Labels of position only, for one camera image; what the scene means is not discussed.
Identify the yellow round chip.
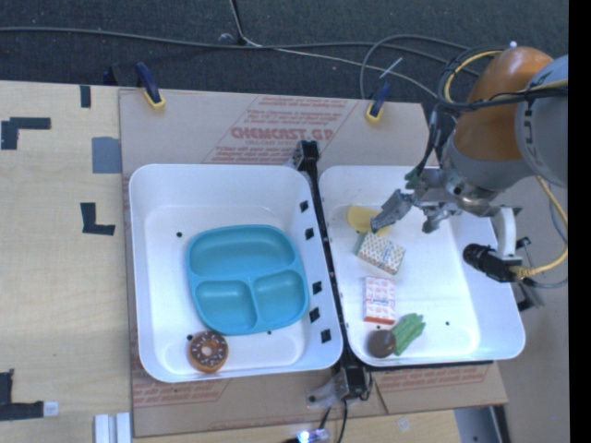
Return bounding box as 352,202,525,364
346,204,392,236

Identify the brown round biscuit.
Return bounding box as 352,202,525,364
366,329,397,359

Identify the black cylinder on white bracket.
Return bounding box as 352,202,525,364
463,206,525,283

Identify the white plastic tray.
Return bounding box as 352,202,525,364
127,162,344,384
318,164,527,368

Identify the white orange patterned carton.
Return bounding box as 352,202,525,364
354,231,407,276

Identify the white red patterned carton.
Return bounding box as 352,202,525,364
362,275,398,326

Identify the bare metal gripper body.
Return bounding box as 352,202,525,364
412,167,501,218

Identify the thin black rod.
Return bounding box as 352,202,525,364
306,163,356,377

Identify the brown sprinkled doughnut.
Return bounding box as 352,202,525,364
186,329,230,374

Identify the brown cardboard board red print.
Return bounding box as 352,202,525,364
117,88,510,438

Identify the green beans bundle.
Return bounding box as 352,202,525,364
391,312,427,357

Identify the blue divided plate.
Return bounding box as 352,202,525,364
185,223,310,337

